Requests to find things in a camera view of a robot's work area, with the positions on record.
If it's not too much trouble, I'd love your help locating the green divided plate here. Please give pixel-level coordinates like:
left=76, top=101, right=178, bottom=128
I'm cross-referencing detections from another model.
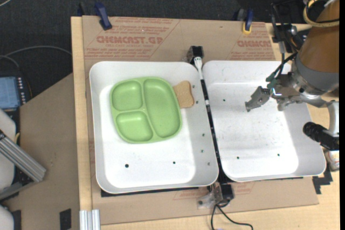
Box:
left=109, top=76, right=183, bottom=145

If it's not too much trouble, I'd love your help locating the brown cardboard board red print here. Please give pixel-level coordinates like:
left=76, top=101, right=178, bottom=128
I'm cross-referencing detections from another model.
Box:
left=81, top=15, right=320, bottom=226

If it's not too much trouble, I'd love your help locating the brown bread slice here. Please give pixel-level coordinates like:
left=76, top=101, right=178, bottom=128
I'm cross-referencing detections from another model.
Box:
left=172, top=80, right=196, bottom=109

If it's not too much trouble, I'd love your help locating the black block with thin wires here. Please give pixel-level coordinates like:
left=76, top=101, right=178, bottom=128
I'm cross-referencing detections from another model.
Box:
left=197, top=183, right=236, bottom=210
left=185, top=45, right=205, bottom=64

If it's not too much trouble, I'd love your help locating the white plastic tray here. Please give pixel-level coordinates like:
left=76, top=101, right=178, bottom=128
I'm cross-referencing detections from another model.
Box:
left=88, top=60, right=220, bottom=195
left=201, top=59, right=327, bottom=183

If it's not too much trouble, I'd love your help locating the black cylinder on white bracket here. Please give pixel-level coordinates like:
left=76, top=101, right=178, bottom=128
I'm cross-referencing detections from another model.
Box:
left=302, top=101, right=340, bottom=151

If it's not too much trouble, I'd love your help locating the thin black and white rod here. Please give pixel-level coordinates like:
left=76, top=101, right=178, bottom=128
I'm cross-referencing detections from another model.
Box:
left=193, top=57, right=225, bottom=184

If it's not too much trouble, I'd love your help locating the small white printed can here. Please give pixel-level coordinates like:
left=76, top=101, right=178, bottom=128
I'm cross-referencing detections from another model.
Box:
left=325, top=149, right=340, bottom=172

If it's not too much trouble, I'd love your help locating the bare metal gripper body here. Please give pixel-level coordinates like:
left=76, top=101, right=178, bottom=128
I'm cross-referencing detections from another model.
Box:
left=269, top=72, right=336, bottom=108

